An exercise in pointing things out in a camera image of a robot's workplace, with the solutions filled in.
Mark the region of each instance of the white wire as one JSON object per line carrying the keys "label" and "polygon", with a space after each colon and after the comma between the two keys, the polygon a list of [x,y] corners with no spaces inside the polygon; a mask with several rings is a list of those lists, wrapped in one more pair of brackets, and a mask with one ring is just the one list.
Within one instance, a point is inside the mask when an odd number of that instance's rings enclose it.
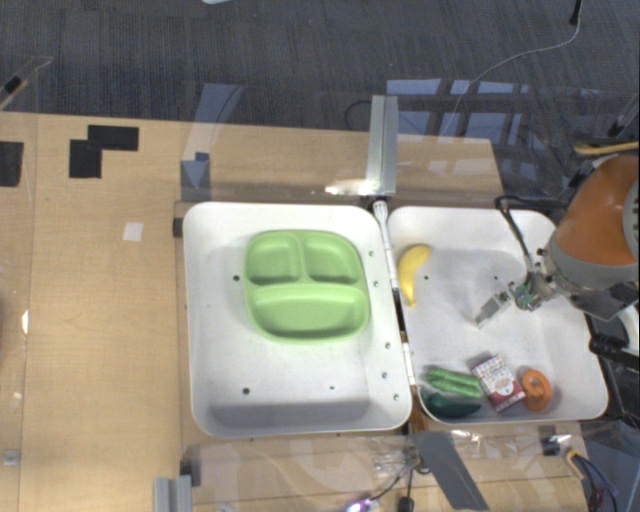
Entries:
{"label": "white wire", "polygon": [[469,88],[473,84],[475,84],[478,80],[483,79],[486,75],[491,73],[493,70],[498,69],[500,66],[503,66],[503,65],[507,64],[508,62],[513,61],[513,60],[519,59],[520,57],[524,57],[525,55],[532,55],[534,53],[542,53],[542,52],[548,52],[550,50],[557,50],[558,48],[562,48],[564,46],[567,46],[567,45],[571,44],[574,41],[574,39],[576,37],[578,37],[578,34],[580,33],[580,20],[581,20],[581,14],[582,14],[582,7],[583,6],[584,6],[584,2],[580,5],[580,10],[578,11],[578,20],[576,22],[576,30],[573,33],[573,35],[569,39],[567,39],[566,41],[563,41],[562,43],[554,44],[553,46],[546,46],[544,48],[536,48],[534,50],[527,50],[527,51],[524,51],[524,52],[516,53],[515,55],[512,55],[511,57],[507,57],[506,59],[501,60],[497,64],[494,64],[493,66],[485,69],[477,77],[475,77],[473,80],[471,80],[467,84],[467,86],[465,87],[464,91],[462,91],[462,93],[460,93],[460,97],[458,98],[458,101],[456,102],[455,106],[453,107],[453,112],[451,112],[451,117],[449,118],[449,122],[445,126],[444,130],[442,130],[440,132],[440,134],[444,135],[447,132],[447,130],[449,129],[449,126],[451,126],[451,123],[453,122],[455,113],[458,111],[458,108],[460,107],[460,103],[462,102],[462,98],[464,97],[465,94],[467,94],[467,92],[469,92]]}

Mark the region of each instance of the green plate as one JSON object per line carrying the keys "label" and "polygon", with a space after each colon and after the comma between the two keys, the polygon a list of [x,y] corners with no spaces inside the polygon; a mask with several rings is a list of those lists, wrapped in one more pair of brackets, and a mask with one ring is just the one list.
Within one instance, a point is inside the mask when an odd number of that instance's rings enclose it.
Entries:
{"label": "green plate", "polygon": [[325,231],[268,231],[244,257],[249,318],[280,341],[353,337],[369,323],[362,262],[346,238]]}

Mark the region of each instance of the orange donut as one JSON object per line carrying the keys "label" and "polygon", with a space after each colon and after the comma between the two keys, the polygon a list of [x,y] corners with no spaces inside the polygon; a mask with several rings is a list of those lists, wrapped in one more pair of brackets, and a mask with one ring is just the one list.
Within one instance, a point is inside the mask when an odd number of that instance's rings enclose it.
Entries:
{"label": "orange donut", "polygon": [[522,375],[522,389],[524,389],[524,405],[530,411],[541,411],[553,396],[551,384],[538,370],[527,370]]}

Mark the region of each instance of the white sticker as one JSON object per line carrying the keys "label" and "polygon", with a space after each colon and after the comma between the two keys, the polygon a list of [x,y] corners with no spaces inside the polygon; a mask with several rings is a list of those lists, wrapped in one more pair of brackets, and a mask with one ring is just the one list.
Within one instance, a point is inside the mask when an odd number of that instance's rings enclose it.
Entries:
{"label": "white sticker", "polygon": [[144,224],[142,222],[127,222],[122,239],[128,242],[139,242],[142,240],[143,228]]}

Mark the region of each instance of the wooden table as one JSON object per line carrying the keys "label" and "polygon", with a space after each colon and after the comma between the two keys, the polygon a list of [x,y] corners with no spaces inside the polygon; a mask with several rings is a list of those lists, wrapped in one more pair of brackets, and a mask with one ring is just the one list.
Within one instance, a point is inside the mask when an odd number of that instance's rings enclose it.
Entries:
{"label": "wooden table", "polygon": [[[138,127],[139,149],[104,151],[101,179],[70,179],[69,141],[86,139],[89,124]],[[29,309],[28,342],[11,322],[0,352],[0,450],[22,454],[18,466],[0,466],[0,510],[149,511],[153,479],[177,476],[188,448],[184,433],[192,428],[180,397],[176,312],[184,297],[176,293],[172,235],[180,160],[209,153],[214,197],[330,202],[327,185],[364,176],[368,136],[0,113],[0,140],[25,143],[20,186],[0,189],[0,247],[17,262],[10,286],[30,290],[28,300],[11,302],[12,318]],[[492,162],[487,143],[404,140],[399,202],[455,202],[474,190],[474,201],[489,204],[501,191]],[[129,223],[142,224],[139,240],[124,239],[131,238]],[[575,424],[558,431],[580,444]],[[539,503],[536,510],[586,509],[559,457],[543,457],[535,447],[510,453],[514,436],[535,439],[535,428],[476,434],[493,440],[495,450],[463,458],[492,510],[532,510],[531,503]],[[340,509],[368,486],[384,484],[347,471],[371,467],[353,436],[202,442],[221,470],[241,469],[237,499],[229,498],[238,512]],[[313,467],[335,468],[335,486],[305,477],[301,455],[292,451],[300,443]],[[450,510],[433,477],[414,484],[416,510]],[[194,489],[195,510],[213,510],[222,498],[216,489]],[[397,496],[386,499],[393,510]]]}

